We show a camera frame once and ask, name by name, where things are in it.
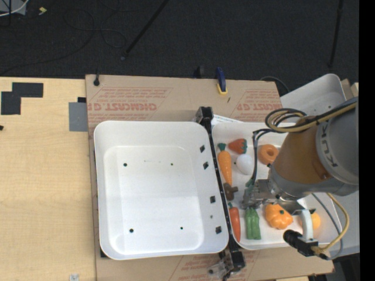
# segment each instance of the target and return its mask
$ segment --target blue clamp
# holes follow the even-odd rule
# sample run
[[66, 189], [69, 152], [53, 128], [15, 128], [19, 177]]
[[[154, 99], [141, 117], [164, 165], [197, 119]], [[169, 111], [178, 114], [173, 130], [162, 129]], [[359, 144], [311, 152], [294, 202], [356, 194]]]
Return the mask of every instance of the blue clamp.
[[220, 67], [216, 68], [215, 79], [218, 79], [219, 82], [217, 83], [217, 89], [219, 90], [219, 94], [226, 95], [228, 93], [228, 89], [225, 82], [224, 72]]

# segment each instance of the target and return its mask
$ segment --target green bottle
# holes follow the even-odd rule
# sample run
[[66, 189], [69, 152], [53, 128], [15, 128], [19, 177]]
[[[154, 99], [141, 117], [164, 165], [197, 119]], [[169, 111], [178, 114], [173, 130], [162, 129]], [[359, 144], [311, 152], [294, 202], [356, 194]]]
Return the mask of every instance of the green bottle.
[[246, 238], [261, 239], [259, 228], [259, 216], [255, 209], [248, 208], [245, 211]]

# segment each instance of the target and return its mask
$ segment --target orange donut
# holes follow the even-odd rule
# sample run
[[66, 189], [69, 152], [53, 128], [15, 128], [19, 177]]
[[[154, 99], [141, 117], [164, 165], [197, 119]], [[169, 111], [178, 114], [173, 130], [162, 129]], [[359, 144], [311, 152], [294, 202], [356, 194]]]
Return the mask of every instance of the orange donut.
[[264, 165], [273, 164], [278, 154], [279, 150], [274, 145], [266, 144], [258, 149], [258, 159]]

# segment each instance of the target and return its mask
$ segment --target white egg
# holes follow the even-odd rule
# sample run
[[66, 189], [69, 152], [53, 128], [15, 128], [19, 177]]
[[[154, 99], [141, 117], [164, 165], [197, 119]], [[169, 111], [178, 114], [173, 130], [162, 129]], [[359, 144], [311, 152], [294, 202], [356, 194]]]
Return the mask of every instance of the white egg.
[[236, 166], [242, 174], [250, 175], [254, 169], [253, 158], [248, 154], [241, 154], [236, 160]]

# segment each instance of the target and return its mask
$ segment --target orange carrot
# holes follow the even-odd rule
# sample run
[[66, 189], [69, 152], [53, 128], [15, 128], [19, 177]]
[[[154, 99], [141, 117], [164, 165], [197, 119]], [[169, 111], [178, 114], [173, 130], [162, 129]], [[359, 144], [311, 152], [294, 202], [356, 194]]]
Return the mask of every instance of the orange carrot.
[[231, 203], [229, 203], [229, 216], [232, 224], [233, 234], [237, 242], [239, 242], [241, 240], [240, 213], [237, 207], [232, 207]]
[[236, 139], [228, 144], [228, 148], [238, 154], [245, 154], [247, 150], [247, 140], [244, 138]]
[[232, 160], [230, 154], [228, 151], [225, 151], [225, 143], [218, 144], [218, 147], [220, 152], [217, 155], [217, 162], [219, 163], [219, 167], [225, 181], [232, 186]]

